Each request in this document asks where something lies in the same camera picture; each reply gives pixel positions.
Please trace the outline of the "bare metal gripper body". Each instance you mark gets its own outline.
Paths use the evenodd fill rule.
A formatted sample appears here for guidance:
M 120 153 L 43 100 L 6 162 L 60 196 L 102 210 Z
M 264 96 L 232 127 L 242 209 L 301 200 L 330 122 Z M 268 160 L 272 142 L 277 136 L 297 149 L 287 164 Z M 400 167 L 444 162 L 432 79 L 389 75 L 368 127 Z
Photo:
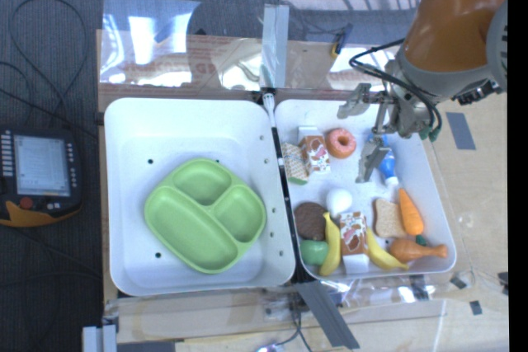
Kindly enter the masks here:
M 416 95 L 405 93 L 398 96 L 394 91 L 375 94 L 379 105 L 376 120 L 372 127 L 374 136 L 397 134 L 401 138 L 411 138 L 417 134 L 428 138 L 434 129 L 434 112 Z

